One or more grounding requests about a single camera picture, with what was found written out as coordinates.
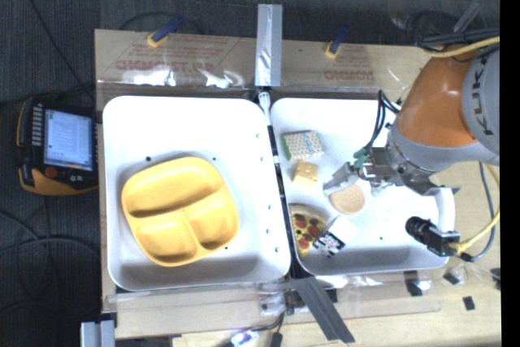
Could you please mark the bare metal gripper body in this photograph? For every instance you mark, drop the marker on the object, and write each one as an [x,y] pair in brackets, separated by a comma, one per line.
[382,168]

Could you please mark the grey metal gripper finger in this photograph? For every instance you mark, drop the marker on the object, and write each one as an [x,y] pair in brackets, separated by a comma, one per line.
[347,170]
[339,185]

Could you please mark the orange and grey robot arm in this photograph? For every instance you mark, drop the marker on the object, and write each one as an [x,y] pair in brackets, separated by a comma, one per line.
[443,101]

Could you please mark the tan round biscuit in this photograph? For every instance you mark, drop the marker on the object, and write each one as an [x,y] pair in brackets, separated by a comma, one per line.
[348,200]

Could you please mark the yellow cheese wedge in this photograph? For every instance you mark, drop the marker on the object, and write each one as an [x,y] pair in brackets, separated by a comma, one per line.
[304,172]

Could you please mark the white carton, black red print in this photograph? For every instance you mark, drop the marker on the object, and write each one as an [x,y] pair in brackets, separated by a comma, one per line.
[339,233]

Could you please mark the white and green patterned carton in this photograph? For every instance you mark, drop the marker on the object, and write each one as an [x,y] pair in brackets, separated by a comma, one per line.
[302,144]

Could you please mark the pizza slice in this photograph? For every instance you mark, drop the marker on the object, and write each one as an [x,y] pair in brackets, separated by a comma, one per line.
[302,225]

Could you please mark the white plastic tray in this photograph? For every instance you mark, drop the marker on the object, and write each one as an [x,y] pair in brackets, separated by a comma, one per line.
[386,231]
[183,126]

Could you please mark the yellow divided plate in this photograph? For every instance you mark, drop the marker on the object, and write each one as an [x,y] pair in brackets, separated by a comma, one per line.
[174,211]

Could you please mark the brown cardboard board, red print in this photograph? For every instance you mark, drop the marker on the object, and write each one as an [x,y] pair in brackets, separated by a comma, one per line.
[195,61]

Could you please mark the black cylinder on white bracket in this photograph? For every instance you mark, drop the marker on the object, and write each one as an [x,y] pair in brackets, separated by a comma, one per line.
[426,232]

